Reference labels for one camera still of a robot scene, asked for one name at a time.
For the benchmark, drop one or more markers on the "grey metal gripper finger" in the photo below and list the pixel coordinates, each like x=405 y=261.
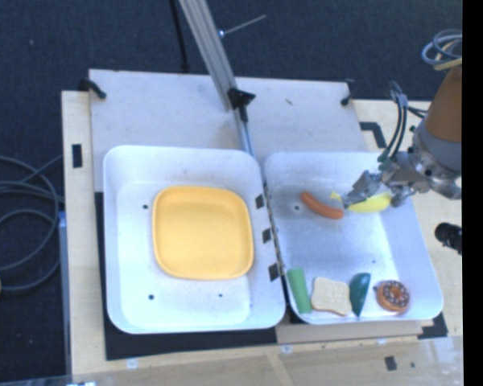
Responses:
x=400 y=198
x=362 y=187

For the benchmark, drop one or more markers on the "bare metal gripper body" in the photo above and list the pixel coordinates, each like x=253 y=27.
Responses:
x=410 y=171

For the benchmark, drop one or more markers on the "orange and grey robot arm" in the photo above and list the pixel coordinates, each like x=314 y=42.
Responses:
x=444 y=111

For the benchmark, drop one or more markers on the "yellow banana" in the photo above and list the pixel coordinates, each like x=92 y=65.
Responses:
x=372 y=205

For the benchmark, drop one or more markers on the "orange sausage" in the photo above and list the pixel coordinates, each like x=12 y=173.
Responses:
x=321 y=206

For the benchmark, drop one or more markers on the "white plastic tray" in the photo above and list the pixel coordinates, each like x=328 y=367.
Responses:
x=338 y=247
x=133 y=231

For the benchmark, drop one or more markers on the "brown doughnut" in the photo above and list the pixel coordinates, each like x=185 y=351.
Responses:
x=393 y=296

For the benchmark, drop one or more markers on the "dark green pepper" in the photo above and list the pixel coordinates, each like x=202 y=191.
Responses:
x=359 y=294

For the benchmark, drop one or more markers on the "slice of bread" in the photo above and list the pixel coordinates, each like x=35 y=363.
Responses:
x=331 y=296

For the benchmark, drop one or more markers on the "light green cylinder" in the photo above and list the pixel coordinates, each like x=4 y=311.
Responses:
x=299 y=290

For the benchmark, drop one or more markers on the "yellow plate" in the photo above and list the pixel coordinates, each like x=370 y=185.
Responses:
x=203 y=231

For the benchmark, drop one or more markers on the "pale wood board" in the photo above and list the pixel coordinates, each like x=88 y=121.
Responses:
x=78 y=255

